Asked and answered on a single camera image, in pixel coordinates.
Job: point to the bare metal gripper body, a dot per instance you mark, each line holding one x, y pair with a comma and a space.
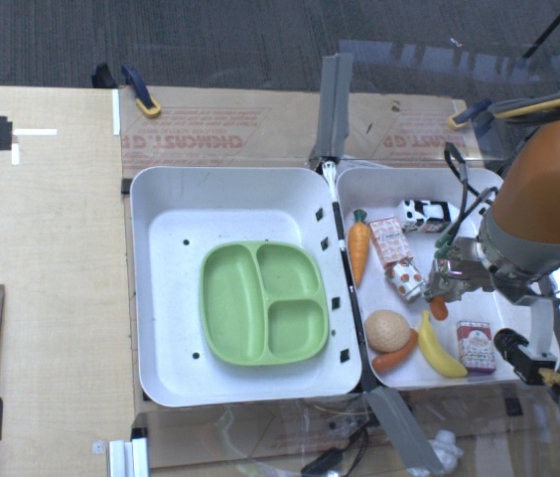
466, 266

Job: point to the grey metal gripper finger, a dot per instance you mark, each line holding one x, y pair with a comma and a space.
433, 286
453, 293

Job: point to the small orange sausage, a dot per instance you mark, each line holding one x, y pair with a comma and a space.
439, 310

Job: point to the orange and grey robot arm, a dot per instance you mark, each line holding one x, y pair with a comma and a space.
533, 192

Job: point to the white can with orange print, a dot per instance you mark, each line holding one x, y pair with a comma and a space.
405, 280

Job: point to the red and white packet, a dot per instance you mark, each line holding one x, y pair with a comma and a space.
476, 347

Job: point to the orange and white carton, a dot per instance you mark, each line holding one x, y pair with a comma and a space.
390, 241

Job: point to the yellow banana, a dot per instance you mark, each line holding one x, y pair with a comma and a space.
436, 353

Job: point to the beige round bread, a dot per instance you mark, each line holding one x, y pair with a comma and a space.
386, 330

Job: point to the orange carrot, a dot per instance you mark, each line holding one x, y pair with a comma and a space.
358, 249

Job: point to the white plastic tray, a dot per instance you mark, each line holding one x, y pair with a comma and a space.
389, 192
171, 291

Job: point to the white crumpled paper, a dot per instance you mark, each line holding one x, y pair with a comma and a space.
446, 449

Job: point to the green divided plate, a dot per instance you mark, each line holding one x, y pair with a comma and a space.
233, 306

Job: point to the brown cardboard board red print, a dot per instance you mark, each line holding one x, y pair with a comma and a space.
260, 127

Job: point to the black cylinder on white bracket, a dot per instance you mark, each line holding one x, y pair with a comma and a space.
525, 356

